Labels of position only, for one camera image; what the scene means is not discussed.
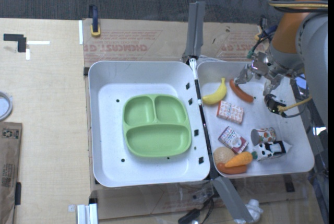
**toy sausage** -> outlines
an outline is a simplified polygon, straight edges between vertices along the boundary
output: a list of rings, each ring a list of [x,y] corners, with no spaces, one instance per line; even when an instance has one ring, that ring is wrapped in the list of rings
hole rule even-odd
[[[230,80],[230,87],[240,99],[246,102],[253,102],[254,97],[244,92],[239,86],[236,86],[233,78]]]
[[[225,174],[241,174],[247,171],[247,166],[245,164],[241,166],[237,166],[237,167],[227,168],[225,167],[224,163],[217,163],[216,167],[220,172],[225,173]]]

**toy carrot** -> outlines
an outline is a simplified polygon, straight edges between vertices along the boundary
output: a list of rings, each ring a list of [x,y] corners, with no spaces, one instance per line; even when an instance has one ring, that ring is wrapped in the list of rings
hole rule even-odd
[[[243,164],[249,164],[253,160],[253,155],[249,151],[243,151],[226,162],[225,167],[238,167]]]

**green divided plate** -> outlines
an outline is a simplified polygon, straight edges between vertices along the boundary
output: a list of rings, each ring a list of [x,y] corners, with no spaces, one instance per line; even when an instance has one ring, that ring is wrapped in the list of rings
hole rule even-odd
[[[186,108],[172,95],[139,95],[127,100],[123,131],[128,149],[142,157],[179,155],[192,142]]]

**toy banana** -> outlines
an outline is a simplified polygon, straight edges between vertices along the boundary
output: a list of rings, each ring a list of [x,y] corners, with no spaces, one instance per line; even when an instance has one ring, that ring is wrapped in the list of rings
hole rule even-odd
[[[220,102],[226,95],[227,88],[225,85],[225,77],[221,79],[221,84],[219,85],[218,89],[209,95],[205,95],[202,97],[202,102],[205,104],[215,104]]]

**wooden table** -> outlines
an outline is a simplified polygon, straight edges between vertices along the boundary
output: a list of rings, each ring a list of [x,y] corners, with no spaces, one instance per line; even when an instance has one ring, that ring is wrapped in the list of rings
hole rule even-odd
[[[73,207],[87,204],[91,193],[84,51],[79,21],[0,19],[1,35],[23,34],[30,59],[17,43],[1,40],[0,90],[13,97],[5,120],[23,124],[18,181],[21,204],[14,223],[75,223]],[[260,223],[322,222],[312,186],[303,199],[261,204]],[[104,220],[101,223],[177,222],[184,213]],[[207,223],[235,223],[226,208],[214,210]]]

